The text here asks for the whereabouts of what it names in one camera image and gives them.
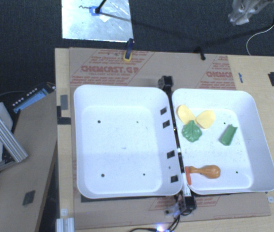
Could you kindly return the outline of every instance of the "tan table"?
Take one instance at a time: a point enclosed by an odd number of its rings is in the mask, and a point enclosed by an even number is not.
[[[29,156],[0,173],[0,231],[39,231],[56,159],[55,102],[53,92],[20,113],[14,135]]]
[[[69,50],[56,49],[57,106],[61,104],[61,95],[69,94]],[[269,149],[274,161],[274,87],[268,74],[274,72],[274,57],[228,56],[236,89],[250,93],[256,101],[259,116],[264,128]],[[61,112],[62,117],[71,117],[70,97],[68,107]],[[73,166],[70,125],[58,125],[59,181],[61,218],[74,217]],[[274,199],[274,191],[268,196]],[[210,221],[181,222],[176,232],[186,231],[274,231],[274,203],[270,204],[271,216]],[[127,232],[136,226],[78,230],[78,232]]]

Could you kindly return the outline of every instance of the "white cable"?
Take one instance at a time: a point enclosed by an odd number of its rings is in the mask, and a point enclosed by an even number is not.
[[[262,31],[262,32],[258,32],[258,33],[256,33],[256,34],[253,34],[253,35],[247,40],[247,43],[246,43],[245,47],[246,47],[246,49],[247,49],[247,53],[248,53],[250,56],[251,56],[251,53],[249,52],[249,49],[248,49],[249,41],[250,41],[253,37],[255,37],[255,36],[259,35],[259,34],[267,33],[267,32],[270,31],[272,28],[274,28],[274,23],[271,25],[271,27],[270,27],[269,29],[267,29],[267,30],[265,30],[265,31]]]

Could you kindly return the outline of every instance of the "cardboard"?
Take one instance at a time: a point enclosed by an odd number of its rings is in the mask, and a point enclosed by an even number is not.
[[[73,151],[75,229],[117,227],[172,222],[164,210],[175,204],[174,197],[88,200],[76,187],[76,144],[74,90],[82,84],[155,87],[163,75],[173,76],[178,88],[235,89],[228,57],[197,54],[134,51],[130,63],[122,61],[124,51],[71,48],[70,98]],[[200,196],[197,209],[181,221],[269,216],[265,193]]]

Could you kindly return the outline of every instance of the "yellow plastic object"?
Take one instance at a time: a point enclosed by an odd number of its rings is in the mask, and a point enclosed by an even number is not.
[[[196,121],[201,127],[208,129],[215,121],[215,113],[212,110],[206,110],[197,116]]]
[[[177,115],[183,124],[188,124],[191,120],[196,122],[196,118],[190,109],[186,105],[181,105],[177,109]]]
[[[124,61],[125,63],[129,63],[129,62],[132,60],[132,55],[133,55],[133,53],[131,52],[131,54],[129,55],[129,58],[125,58],[125,55],[126,55],[126,51],[125,51],[124,54],[123,54],[123,61]]]

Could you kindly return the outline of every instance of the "black clip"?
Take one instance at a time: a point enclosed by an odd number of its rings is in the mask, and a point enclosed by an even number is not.
[[[203,50],[201,49],[200,46],[196,47],[195,50],[193,51],[193,53],[199,53],[201,60],[206,60],[204,52],[203,52]]]
[[[159,89],[162,89],[165,92],[167,89],[170,89],[170,93],[171,93],[171,87],[174,85],[172,76],[163,75],[162,78],[158,80],[157,85]]]

